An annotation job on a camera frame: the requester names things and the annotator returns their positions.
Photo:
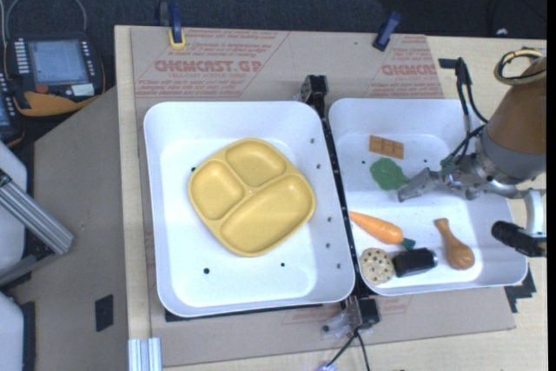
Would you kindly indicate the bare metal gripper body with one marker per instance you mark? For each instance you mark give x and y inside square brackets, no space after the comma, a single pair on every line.
[471,178]

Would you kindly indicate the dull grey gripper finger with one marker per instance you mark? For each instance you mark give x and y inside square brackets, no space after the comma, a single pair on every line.
[428,176]
[415,191]

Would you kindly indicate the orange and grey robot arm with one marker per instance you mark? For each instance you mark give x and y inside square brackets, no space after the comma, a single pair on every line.
[519,121]

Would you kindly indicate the green lettuce leaf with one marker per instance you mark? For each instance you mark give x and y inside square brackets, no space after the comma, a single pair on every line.
[386,174]

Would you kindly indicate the white plastic tray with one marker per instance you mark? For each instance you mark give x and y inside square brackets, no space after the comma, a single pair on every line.
[182,273]
[434,130]

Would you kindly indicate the orange carrot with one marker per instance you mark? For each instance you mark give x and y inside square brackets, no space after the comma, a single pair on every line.
[378,227]

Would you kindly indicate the orange waffle biscuit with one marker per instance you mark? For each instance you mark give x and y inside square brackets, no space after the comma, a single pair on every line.
[385,146]

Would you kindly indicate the black can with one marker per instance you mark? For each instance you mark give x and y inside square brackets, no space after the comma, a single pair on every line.
[415,263]

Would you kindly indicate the brown chicken drumstick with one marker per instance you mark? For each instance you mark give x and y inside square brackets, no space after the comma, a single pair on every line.
[458,252]

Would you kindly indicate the thin black and white rod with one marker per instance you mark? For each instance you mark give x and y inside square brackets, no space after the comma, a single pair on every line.
[336,169]

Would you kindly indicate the beige chocolate chip cookie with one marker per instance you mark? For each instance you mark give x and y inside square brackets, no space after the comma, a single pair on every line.
[375,266]

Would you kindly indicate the yellow divided plate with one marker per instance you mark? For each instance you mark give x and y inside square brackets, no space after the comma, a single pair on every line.
[260,213]

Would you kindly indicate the brown cardboard board red print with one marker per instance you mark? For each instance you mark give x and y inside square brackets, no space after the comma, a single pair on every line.
[243,61]

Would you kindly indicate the black cylinder on white bracket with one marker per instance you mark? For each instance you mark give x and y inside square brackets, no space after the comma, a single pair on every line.
[517,236]

